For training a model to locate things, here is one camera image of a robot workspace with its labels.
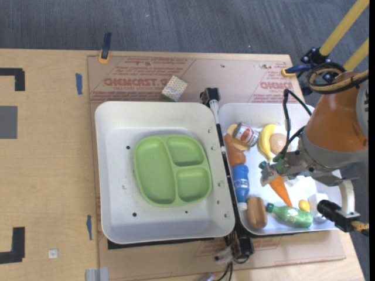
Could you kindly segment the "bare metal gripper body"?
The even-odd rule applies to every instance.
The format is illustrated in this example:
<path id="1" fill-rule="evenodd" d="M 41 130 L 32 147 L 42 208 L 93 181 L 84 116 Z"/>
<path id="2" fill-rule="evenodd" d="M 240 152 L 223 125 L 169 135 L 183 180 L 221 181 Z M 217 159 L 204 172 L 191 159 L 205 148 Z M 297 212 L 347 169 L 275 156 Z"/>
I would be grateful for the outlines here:
<path id="1" fill-rule="evenodd" d="M 303 150 L 277 154 L 275 170 L 279 175 L 287 176 L 289 179 L 304 176 L 311 177 L 326 186 L 340 184 L 340 171 L 337 167 L 322 165 Z"/>

